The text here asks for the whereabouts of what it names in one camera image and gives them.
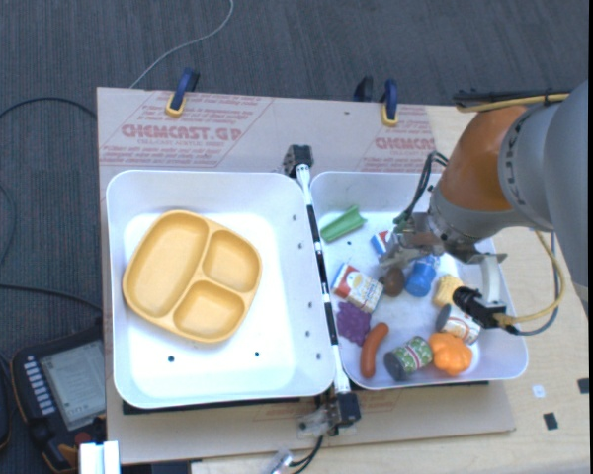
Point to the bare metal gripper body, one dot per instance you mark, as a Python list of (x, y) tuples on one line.
[(425, 237)]

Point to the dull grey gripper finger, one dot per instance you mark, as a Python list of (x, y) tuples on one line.
[(393, 244), (393, 260)]

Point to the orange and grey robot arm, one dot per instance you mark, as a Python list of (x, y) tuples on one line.
[(479, 166)]

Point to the small red blue white carton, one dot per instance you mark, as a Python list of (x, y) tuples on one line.
[(378, 243)]

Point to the brown round toy food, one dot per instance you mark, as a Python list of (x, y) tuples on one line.
[(394, 282)]

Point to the blue bottle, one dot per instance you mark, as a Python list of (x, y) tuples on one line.
[(421, 277)]

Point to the red and white juice carton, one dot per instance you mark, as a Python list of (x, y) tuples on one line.
[(358, 287)]

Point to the green celery stick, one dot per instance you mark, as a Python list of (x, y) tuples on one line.
[(343, 224)]

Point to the yellow corn cob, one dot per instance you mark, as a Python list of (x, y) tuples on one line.
[(447, 289)]

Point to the purple grapes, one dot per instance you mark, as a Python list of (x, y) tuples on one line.
[(353, 323)]

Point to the thin black and white rod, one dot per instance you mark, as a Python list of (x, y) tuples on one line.
[(317, 245)]

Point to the orange sausage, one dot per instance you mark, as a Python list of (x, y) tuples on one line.
[(373, 348)]

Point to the white can with grey lid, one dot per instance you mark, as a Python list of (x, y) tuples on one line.
[(457, 326)]

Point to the green and white can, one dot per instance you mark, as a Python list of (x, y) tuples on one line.
[(410, 358)]

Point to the orange toy pumpkin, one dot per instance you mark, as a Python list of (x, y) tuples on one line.
[(450, 354)]

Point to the white plastic tray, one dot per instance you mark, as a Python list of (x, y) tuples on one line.
[(494, 358), (277, 314)]

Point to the brown cardboard board red print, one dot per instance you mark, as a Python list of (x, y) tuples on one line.
[(257, 131)]

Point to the yellow divided plate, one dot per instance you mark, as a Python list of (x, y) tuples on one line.
[(178, 260)]

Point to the black cylinder on white bracket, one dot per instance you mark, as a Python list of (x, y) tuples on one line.
[(474, 304)]

